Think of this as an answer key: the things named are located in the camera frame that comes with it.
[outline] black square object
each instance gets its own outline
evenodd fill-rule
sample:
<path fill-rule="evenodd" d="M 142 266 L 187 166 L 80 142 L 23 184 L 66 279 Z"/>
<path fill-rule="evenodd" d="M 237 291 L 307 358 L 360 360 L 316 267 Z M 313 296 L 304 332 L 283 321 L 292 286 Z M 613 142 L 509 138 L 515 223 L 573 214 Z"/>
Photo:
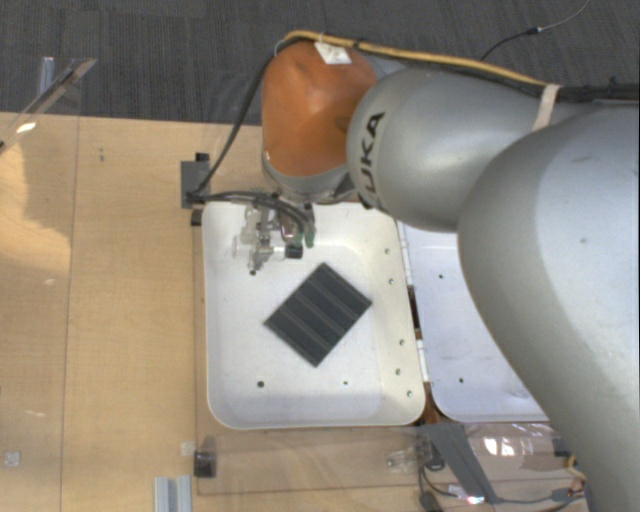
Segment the black square object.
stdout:
<path fill-rule="evenodd" d="M 317 367 L 370 305 L 322 263 L 264 325 Z"/>

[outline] beige strap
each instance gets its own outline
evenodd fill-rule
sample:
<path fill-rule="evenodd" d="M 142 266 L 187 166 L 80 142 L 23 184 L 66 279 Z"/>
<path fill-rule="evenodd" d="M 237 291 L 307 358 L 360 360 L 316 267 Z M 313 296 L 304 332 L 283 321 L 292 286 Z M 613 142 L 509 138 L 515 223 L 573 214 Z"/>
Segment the beige strap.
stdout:
<path fill-rule="evenodd" d="M 538 108 L 538 115 L 536 120 L 531 127 L 531 131 L 535 132 L 540 128 L 544 128 L 549 125 L 551 121 L 551 114 L 553 113 L 553 107 L 556 104 L 556 97 L 558 96 L 558 91 L 560 90 L 560 85 L 557 84 L 548 84 L 544 91 L 542 91 L 542 96 L 540 97 L 540 107 Z"/>

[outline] white plastic tray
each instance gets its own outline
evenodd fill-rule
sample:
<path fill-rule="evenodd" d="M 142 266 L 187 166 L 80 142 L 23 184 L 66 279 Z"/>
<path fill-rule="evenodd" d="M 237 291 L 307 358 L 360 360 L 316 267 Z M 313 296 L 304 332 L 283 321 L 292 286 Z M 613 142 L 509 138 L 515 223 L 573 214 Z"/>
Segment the white plastic tray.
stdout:
<path fill-rule="evenodd" d="M 425 395 L 396 225 L 357 204 L 314 210 L 315 247 L 251 276 L 231 250 L 244 206 L 205 208 L 209 407 L 237 429 L 410 423 Z M 323 262 L 373 304 L 314 368 L 263 322 Z"/>
<path fill-rule="evenodd" d="M 433 397 L 461 422 L 547 421 L 485 327 L 457 235 L 404 226 Z"/>

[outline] gray carpet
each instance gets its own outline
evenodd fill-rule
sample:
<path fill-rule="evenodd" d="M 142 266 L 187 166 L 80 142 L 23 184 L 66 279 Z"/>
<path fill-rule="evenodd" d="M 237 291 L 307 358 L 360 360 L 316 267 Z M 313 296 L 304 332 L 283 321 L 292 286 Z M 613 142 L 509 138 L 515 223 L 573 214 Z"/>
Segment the gray carpet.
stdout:
<path fill-rule="evenodd" d="M 0 0 L 0 110 L 24 107 L 43 55 L 96 57 L 92 116 L 230 121 L 275 43 L 295 28 L 480 57 L 584 0 Z M 571 85 L 638 82 L 640 3 L 591 0 L 569 23 L 497 49 L 495 64 Z M 254 102 L 248 122 L 259 122 Z"/>

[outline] wooden surface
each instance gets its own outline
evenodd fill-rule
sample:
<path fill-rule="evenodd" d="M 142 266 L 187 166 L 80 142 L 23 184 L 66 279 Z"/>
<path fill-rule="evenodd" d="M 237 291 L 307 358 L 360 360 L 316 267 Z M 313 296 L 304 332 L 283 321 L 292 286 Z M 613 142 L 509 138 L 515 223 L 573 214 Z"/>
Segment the wooden surface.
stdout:
<path fill-rule="evenodd" d="M 22 452 L 19 467 L 0 467 L 3 512 L 151 511 L 155 477 L 192 472 L 183 443 L 210 418 L 196 401 L 179 162 L 217 154 L 227 131 L 52 116 L 0 156 L 0 455 Z M 259 183 L 260 145 L 258 128 L 242 129 L 215 187 Z M 416 512 L 417 498 L 411 485 L 206 495 L 194 483 L 193 503 Z"/>

